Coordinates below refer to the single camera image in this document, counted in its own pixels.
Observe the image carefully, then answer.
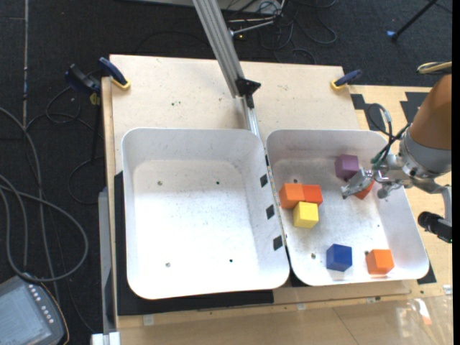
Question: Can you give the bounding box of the white plastic tray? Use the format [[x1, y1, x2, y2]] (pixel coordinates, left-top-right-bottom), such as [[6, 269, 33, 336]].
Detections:
[[265, 129, 431, 288], [121, 126, 291, 300]]

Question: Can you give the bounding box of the blue cube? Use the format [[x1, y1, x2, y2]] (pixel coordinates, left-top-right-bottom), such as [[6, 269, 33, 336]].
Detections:
[[326, 243, 354, 273]]

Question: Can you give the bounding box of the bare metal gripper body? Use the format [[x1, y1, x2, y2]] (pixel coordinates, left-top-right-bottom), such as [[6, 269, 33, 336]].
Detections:
[[371, 152, 415, 190]]

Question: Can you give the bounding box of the pale wood board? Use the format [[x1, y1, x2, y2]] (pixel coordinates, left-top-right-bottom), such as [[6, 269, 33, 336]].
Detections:
[[101, 53, 413, 330]]

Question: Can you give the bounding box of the red cube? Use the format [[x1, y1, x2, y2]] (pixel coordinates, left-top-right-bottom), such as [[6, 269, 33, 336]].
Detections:
[[354, 180, 376, 201], [302, 184, 324, 208]]

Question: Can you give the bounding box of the black cylinder on white bracket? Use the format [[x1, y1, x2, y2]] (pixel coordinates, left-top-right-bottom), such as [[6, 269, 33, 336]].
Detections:
[[417, 183, 453, 244]]

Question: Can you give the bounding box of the orange cube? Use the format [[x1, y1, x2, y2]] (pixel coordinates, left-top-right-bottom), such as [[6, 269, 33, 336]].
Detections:
[[365, 249, 395, 276], [278, 182, 306, 210]]

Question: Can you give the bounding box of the yellow cube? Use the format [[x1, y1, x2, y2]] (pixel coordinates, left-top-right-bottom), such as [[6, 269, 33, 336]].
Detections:
[[292, 201, 320, 229]]

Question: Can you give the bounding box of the purple cube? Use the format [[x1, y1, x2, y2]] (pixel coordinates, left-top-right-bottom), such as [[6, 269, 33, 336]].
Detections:
[[333, 154, 361, 180]]

